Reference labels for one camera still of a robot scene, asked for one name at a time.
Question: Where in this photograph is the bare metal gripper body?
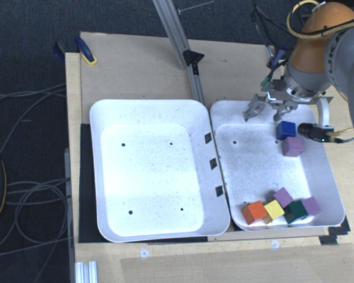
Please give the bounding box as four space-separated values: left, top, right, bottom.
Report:
264 78 320 112

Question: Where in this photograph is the blue cube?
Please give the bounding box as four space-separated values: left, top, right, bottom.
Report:
276 120 297 142

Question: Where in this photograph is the purple cube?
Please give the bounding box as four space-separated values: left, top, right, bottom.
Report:
300 196 322 216
272 187 294 209
281 136 304 158

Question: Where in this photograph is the white plastic tray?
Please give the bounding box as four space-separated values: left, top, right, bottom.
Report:
209 100 346 232
89 98 231 243

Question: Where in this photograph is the yellow cube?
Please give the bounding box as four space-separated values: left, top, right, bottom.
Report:
262 199 286 225

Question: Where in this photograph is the green cube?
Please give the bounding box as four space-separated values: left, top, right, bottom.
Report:
283 200 309 225

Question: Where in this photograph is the orange cube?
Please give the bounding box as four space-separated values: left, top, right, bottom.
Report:
241 200 269 226

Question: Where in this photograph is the brown cardboard board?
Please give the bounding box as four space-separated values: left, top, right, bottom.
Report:
79 31 354 242

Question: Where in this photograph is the brown cardboard sheet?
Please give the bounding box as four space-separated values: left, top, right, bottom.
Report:
119 243 354 283

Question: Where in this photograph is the black cylinder on white bracket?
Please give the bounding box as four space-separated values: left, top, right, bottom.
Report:
297 96 335 143

